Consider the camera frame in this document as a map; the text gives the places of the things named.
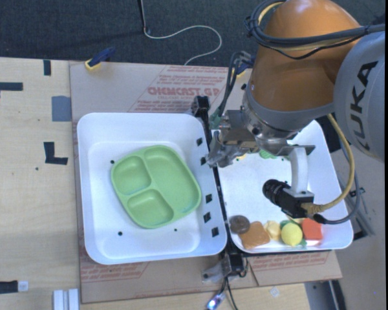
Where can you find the green divided plate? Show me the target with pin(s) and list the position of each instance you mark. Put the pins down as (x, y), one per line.
(163, 173)

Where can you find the brown cardboard board red print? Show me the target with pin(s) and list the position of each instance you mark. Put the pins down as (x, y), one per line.
(116, 82)

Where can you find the brown bread slice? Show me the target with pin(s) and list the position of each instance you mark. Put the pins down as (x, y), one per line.
(254, 236)

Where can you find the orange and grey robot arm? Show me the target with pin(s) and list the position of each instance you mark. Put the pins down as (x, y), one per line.
(297, 63)

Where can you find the yellow lemon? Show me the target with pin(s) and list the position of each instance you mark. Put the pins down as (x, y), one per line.
(291, 234)

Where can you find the white plastic tray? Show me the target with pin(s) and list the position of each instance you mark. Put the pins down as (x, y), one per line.
(245, 189)
(97, 205)

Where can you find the green toy food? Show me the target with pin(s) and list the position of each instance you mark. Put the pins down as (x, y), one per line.
(265, 155)

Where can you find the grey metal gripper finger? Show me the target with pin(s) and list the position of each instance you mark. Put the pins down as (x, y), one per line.
(229, 158)
(213, 152)

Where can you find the dark brown round biscuit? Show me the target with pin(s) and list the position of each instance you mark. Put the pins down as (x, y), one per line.
(240, 224)

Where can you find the pale yellow toy food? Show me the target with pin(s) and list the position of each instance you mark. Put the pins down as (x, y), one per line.
(273, 229)

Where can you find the black cylinder on white bracket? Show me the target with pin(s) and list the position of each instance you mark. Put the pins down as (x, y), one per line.
(299, 173)

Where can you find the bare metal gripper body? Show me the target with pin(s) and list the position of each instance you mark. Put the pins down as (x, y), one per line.
(242, 131)

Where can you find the orange cube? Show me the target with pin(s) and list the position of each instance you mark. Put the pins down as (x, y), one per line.
(312, 229)

